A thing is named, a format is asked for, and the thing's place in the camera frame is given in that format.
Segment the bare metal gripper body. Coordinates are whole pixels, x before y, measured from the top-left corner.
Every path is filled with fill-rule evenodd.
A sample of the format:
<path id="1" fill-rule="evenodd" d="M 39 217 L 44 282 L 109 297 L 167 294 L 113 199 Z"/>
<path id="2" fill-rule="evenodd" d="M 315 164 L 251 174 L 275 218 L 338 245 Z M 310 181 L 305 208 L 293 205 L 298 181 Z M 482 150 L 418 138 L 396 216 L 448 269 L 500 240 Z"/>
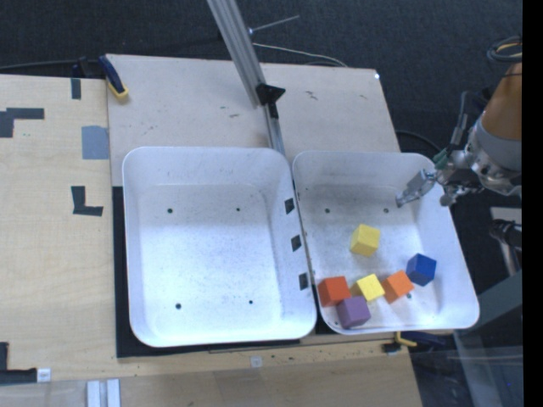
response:
<path id="1" fill-rule="evenodd" d="M 521 195 L 522 185 L 513 181 L 520 176 L 496 163 L 484 151 L 444 149 L 435 155 L 435 180 L 445 195 L 467 195 L 489 190 L 500 195 Z"/>

